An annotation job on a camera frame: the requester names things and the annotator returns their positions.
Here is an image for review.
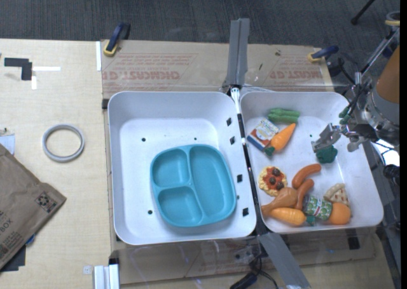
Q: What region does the brown cardboard board red print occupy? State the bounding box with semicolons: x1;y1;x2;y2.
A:
100;39;386;286

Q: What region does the black block with thin wires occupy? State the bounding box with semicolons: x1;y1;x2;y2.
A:
229;271;259;289

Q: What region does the orange sausage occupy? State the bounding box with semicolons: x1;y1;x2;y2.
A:
291;163;322;190
293;178;315;211

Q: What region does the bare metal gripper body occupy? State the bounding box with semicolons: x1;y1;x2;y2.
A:
341;103;400;147

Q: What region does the green asparagus bundle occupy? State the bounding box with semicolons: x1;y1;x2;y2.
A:
266;107;301;124

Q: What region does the beige pie slice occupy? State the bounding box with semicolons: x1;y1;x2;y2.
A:
323;183;351;208

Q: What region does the black cylinder on white bracket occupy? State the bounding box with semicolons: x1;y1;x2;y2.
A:
378;138;401;187

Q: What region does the brown paper envelope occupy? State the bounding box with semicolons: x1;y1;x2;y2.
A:
0;142;67;271

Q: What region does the white plastic tray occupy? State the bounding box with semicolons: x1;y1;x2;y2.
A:
238;90;385;235
107;90;258;246

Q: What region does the orange carrot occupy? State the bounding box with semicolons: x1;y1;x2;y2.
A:
264;123;297;157
270;206;317;227

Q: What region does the orange fruit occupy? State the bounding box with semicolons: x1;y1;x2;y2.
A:
328;202;352;226

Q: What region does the small white and red carton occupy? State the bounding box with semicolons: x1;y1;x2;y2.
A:
246;118;280;152

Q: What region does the yellow pizza slice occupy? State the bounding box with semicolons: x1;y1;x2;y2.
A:
258;166;288;198

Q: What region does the grey tape ring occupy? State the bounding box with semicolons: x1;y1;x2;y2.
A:
41;123;86;163

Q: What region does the green broccoli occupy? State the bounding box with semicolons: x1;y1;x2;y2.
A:
315;144;339;165

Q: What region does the green and white printed packet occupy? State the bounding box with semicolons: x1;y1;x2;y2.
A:
301;194;334;222

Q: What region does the brown chicken drumstick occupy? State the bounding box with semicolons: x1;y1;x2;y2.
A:
261;186;299;217

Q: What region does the blue divided plate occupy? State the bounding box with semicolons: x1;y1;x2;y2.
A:
149;144;238;228

